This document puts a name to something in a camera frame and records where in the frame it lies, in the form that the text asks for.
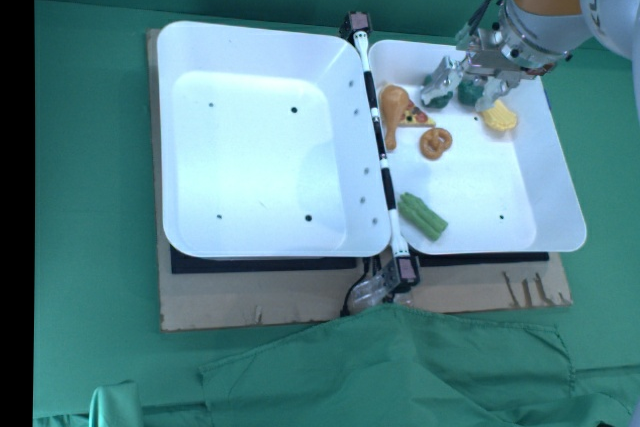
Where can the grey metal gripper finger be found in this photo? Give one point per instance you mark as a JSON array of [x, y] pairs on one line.
[[440, 80], [492, 95]]

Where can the black and white thin rod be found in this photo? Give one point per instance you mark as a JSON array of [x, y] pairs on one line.
[[386, 175]]

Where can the green toy broccoli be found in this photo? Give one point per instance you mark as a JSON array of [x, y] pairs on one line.
[[469, 93]]

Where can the toy pizza slice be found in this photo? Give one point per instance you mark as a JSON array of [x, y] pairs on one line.
[[419, 116]]

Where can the orange toy chicken drumstick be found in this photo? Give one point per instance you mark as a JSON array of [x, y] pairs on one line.
[[392, 107]]

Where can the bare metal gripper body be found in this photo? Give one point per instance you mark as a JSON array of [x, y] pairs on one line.
[[492, 52]]

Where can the brown toy pretzel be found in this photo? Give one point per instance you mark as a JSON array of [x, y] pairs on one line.
[[434, 150]]

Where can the green cloth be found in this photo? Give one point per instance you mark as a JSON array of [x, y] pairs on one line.
[[400, 370]]

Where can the brown cardboard board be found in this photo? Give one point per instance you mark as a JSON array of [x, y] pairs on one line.
[[210, 295]]

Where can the green toy asparagus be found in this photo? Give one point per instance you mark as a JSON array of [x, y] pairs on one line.
[[422, 216]]

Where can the yellow toy corn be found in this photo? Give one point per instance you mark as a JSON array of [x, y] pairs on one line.
[[501, 117]]

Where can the white plastic tray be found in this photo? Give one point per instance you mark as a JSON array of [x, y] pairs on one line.
[[480, 190], [250, 150]]

